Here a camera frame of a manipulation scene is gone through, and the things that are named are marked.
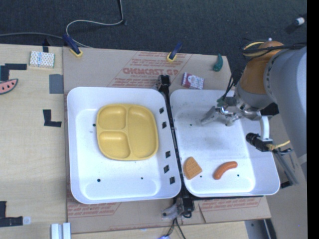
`yellow plate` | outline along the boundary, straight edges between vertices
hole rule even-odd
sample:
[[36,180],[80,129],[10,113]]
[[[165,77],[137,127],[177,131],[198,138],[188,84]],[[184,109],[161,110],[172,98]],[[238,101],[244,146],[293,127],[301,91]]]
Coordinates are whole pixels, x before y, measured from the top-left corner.
[[116,160],[143,160],[158,150],[153,113],[144,106],[112,104],[100,108],[96,119],[100,151]]

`white patterned box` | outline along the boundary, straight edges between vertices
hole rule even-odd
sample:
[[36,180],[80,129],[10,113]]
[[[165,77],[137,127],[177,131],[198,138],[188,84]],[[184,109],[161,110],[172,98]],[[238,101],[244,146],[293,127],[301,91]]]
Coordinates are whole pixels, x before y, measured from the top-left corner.
[[54,67],[54,53],[32,51],[30,57],[30,66],[53,68]]

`toy sausage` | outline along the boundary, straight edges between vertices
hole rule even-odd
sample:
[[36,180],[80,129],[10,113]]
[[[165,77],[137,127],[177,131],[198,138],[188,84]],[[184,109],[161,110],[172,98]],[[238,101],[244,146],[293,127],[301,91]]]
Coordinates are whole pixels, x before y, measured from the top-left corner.
[[223,163],[214,172],[213,177],[215,180],[219,180],[221,178],[221,176],[224,174],[224,172],[226,172],[229,169],[236,168],[236,167],[237,167],[236,161],[230,161],[230,162]]

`table surface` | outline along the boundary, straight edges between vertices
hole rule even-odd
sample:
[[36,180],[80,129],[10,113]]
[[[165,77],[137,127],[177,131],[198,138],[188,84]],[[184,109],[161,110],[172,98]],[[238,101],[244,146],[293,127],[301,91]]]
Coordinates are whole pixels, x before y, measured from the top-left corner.
[[[0,44],[0,64],[27,64],[31,51],[42,46]],[[10,70],[18,78],[15,89],[0,99],[0,201],[7,201],[7,217],[31,217],[31,224],[0,228],[5,238],[50,238],[53,223],[67,221],[64,123],[43,126],[44,109],[52,110],[52,121],[64,121],[64,95],[49,93],[49,75],[63,74],[62,48],[50,47],[55,54],[54,69],[28,67]],[[182,226],[187,239],[247,239],[244,221]],[[114,231],[72,235],[81,238],[159,238],[167,228]],[[177,229],[170,236],[181,238]]]

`cardboard box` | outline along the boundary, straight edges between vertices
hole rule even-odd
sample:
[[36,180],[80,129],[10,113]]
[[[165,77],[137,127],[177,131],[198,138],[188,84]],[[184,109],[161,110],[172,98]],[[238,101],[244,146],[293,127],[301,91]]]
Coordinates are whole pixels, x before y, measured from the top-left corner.
[[[205,79],[204,89],[225,90],[231,72],[226,57],[219,72],[212,70],[217,56],[178,54],[173,63],[167,53],[83,48],[81,57],[63,48],[65,99],[65,143],[68,168],[68,127],[66,97],[76,87],[152,88],[159,75],[170,75],[170,93],[184,88],[183,74],[188,72]],[[194,201],[195,210],[183,225],[242,221],[270,218],[266,197],[229,198]],[[84,205],[67,189],[67,216],[72,233],[168,227],[162,210],[172,205],[171,199]]]

